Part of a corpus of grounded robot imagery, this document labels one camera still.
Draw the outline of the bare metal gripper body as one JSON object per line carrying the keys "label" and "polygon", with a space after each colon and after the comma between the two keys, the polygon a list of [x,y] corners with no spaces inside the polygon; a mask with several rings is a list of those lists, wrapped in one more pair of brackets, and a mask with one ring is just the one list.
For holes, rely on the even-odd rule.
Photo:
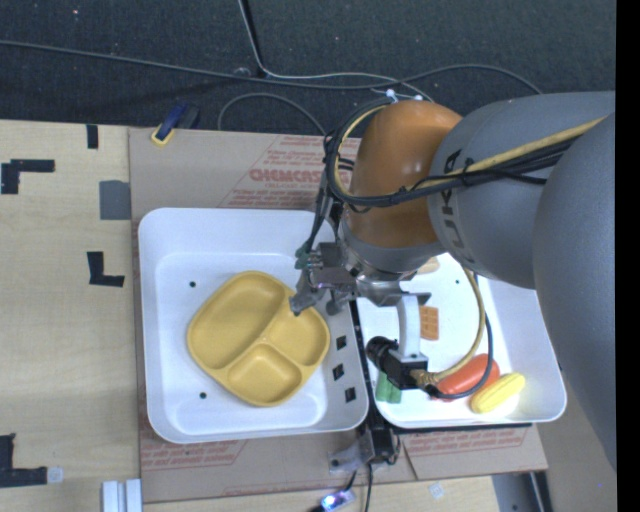
{"label": "bare metal gripper body", "polygon": [[351,294],[351,301],[365,298],[376,306],[394,306],[405,294],[401,283],[411,280],[431,257],[430,244],[385,248],[321,242],[305,261],[305,278],[321,291],[318,302],[331,291],[344,291]]}

